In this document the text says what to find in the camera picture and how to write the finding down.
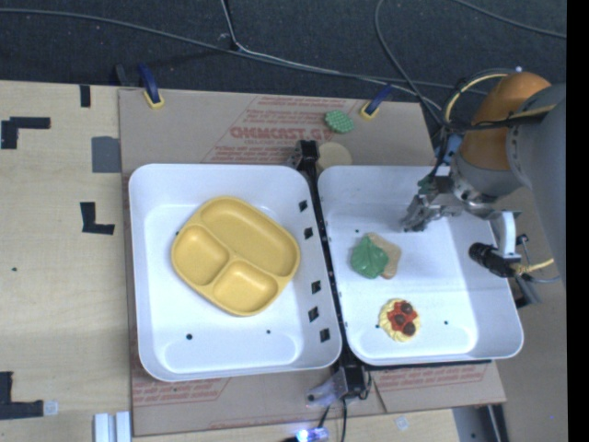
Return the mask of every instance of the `blue clamp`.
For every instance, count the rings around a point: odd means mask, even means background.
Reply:
[[[139,70],[139,75],[144,82],[145,91],[144,96],[147,100],[147,104],[153,110],[157,110],[164,106],[164,98],[159,94],[159,89],[157,88],[156,79],[154,75],[151,73],[147,65],[145,64],[138,64],[137,69]]]
[[[360,109],[360,116],[362,116],[367,121],[371,121],[378,113],[378,106],[383,101],[385,101],[385,99],[388,97],[388,95],[392,91],[393,91],[392,85],[385,86],[382,90],[380,90],[376,94],[376,96],[373,98],[372,101],[369,101],[364,106],[362,106],[362,108]]]

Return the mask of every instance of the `wooden surface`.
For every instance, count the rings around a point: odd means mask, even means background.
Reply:
[[[119,137],[117,88],[92,87],[90,108],[78,86],[0,82],[0,97],[2,120],[52,119],[0,151],[0,371],[14,372],[13,401],[59,404],[53,416],[0,421],[0,441],[92,440],[95,413],[130,410],[121,175],[91,164],[92,137]],[[96,202],[112,236],[82,233],[81,202]],[[143,439],[274,442],[298,428]],[[337,439],[341,419],[328,428]],[[346,432],[351,441],[457,441],[451,410],[352,418]]]

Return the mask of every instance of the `black fabric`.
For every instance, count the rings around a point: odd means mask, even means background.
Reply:
[[[465,0],[560,33],[567,0]],[[2,7],[108,17],[230,49],[219,0],[0,0]],[[378,0],[228,0],[237,39],[252,51],[358,74],[400,77],[375,35]],[[447,0],[386,0],[382,30],[408,76],[454,85],[493,67],[566,81],[566,41],[490,19]],[[145,62],[161,88],[368,99],[379,86],[260,64],[107,23],[0,14],[0,79],[111,84],[124,68],[137,85]],[[448,89],[422,87],[439,104]],[[392,99],[415,100],[401,92]],[[466,116],[480,102],[465,97]]]

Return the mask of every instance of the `toy pizza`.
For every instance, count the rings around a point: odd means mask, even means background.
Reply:
[[[393,298],[381,308],[378,326],[395,341],[405,343],[415,337],[421,322],[409,301]]]

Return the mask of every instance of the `yellow plate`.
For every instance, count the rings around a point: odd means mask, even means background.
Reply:
[[[268,307],[300,262],[298,244],[286,229],[231,196],[203,204],[179,231],[171,255],[188,285],[238,316]]]

